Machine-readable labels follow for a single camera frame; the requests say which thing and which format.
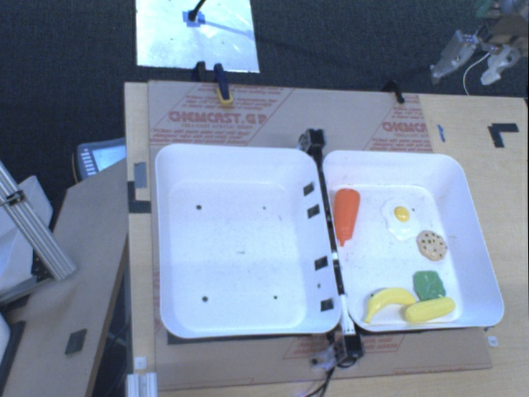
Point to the orange carrot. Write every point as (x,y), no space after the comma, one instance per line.
(346,213)

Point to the brown cardboard board red print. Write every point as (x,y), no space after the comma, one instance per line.
(339,110)

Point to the green toy vegetable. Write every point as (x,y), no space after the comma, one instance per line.
(429,284)

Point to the thin black and white rod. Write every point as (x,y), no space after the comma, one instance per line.
(330,230)

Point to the yellow banana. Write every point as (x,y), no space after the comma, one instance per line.
(388,298)

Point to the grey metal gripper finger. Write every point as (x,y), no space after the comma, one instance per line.
(499,63)
(454,54)

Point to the white plastic tray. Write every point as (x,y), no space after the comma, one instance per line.
(239,242)
(384,263)

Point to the white and yellow fried egg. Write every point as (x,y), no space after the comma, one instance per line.
(400,219)

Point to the tan chocolate chip biscuit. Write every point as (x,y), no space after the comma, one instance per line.
(431,245)

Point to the yellow corn cob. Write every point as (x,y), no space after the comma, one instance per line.
(430,309)

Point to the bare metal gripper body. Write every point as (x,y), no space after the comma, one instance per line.
(510,25)

